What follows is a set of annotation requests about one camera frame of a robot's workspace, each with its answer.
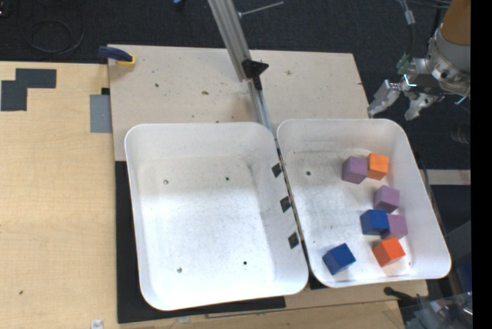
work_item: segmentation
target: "orange cube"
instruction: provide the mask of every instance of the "orange cube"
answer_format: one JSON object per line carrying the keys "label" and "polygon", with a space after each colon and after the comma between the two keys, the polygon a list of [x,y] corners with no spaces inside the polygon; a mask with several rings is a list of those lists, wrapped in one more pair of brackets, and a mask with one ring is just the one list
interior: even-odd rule
{"label": "orange cube", "polygon": [[367,156],[367,177],[381,180],[387,175],[389,158],[386,155],[370,153]]}
{"label": "orange cube", "polygon": [[372,248],[372,252],[381,267],[393,264],[405,255],[398,238],[383,240]]}

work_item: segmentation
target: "blue clamp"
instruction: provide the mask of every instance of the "blue clamp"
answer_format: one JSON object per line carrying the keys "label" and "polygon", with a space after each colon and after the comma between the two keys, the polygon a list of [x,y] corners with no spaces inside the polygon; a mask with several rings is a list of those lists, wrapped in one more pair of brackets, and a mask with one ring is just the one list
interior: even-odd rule
{"label": "blue clamp", "polygon": [[120,66],[132,67],[135,65],[135,55],[110,46],[99,46],[97,57],[112,58],[116,60],[116,65]]}

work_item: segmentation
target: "blue cube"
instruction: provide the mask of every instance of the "blue cube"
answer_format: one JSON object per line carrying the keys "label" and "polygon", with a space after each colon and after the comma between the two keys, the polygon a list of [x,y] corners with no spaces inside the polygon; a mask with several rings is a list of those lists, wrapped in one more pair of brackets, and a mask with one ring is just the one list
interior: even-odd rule
{"label": "blue cube", "polygon": [[346,243],[332,248],[323,256],[323,262],[326,264],[331,274],[335,275],[339,271],[347,268],[355,262],[350,248]]}
{"label": "blue cube", "polygon": [[363,234],[380,235],[390,229],[387,212],[379,209],[369,209],[361,215]]}

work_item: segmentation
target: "cube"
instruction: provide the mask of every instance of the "cube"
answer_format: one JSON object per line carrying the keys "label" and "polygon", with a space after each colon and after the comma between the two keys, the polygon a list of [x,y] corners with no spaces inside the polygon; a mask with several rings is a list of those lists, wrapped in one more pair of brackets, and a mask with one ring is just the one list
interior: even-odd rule
{"label": "cube", "polygon": [[393,213],[400,206],[400,190],[381,185],[374,193],[373,208]]}
{"label": "cube", "polygon": [[355,262],[355,257],[346,243],[330,249],[324,256],[323,262],[332,275],[348,268]]}
{"label": "cube", "polygon": [[388,172],[389,158],[386,155],[370,153],[367,156],[367,177],[381,180]]}
{"label": "cube", "polygon": [[380,235],[390,228],[387,221],[387,212],[384,210],[369,209],[361,215],[363,234]]}
{"label": "cube", "polygon": [[341,178],[350,183],[360,184],[367,177],[367,159],[351,156],[341,167]]}
{"label": "cube", "polygon": [[372,252],[381,267],[393,264],[405,255],[398,238],[384,239],[372,248]]}
{"label": "cube", "polygon": [[389,214],[387,216],[387,222],[390,224],[390,228],[381,234],[383,239],[398,238],[408,235],[407,220],[404,215]]}

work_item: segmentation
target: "empty white tray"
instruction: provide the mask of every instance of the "empty white tray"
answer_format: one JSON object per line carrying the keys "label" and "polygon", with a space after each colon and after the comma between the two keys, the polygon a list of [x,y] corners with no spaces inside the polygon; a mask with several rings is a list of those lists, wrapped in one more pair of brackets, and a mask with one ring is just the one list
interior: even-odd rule
{"label": "empty white tray", "polygon": [[281,204],[288,192],[266,127],[137,125],[125,150],[141,292],[151,306],[169,311],[304,288],[308,266],[301,243],[292,243],[300,238],[292,208]]}
{"label": "empty white tray", "polygon": [[[386,119],[289,120],[278,128],[278,143],[309,264],[322,284],[348,287],[447,275],[450,255],[400,125]],[[387,176],[360,184],[341,179],[348,157],[370,152],[389,157]],[[400,240],[406,255],[382,268],[371,250],[381,237],[362,234],[360,216],[373,208],[374,192],[383,184],[400,190],[394,214],[405,216],[408,235]],[[322,257],[342,243],[356,261],[334,276]]]}

